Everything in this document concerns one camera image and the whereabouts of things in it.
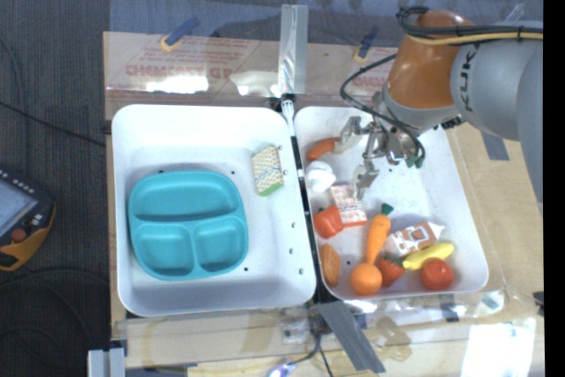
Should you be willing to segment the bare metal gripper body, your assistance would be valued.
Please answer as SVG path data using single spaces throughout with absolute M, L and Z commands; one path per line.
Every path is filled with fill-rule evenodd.
M 365 129 L 365 163 L 384 158 L 392 165 L 405 162 L 408 167 L 420 166 L 420 142 L 411 131 L 405 132 L 396 124 L 383 124 L 376 118 Z

